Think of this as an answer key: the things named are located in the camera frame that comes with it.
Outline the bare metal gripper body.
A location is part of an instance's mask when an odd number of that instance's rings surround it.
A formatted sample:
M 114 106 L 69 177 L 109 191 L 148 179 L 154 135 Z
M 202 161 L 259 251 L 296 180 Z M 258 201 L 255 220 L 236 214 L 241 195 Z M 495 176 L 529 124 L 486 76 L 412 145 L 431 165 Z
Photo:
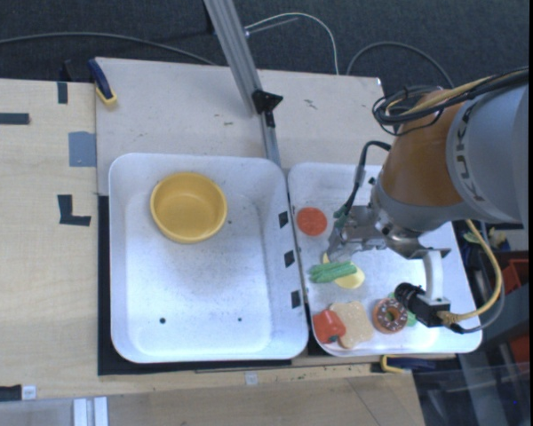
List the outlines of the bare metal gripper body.
M 432 248 L 421 244 L 422 233 L 396 225 L 380 208 L 343 205 L 333 214 L 333 232 L 341 234 L 342 245 L 360 242 L 368 250 L 390 249 L 405 259 L 423 259 L 431 252 L 441 257 L 449 254 L 450 248 Z

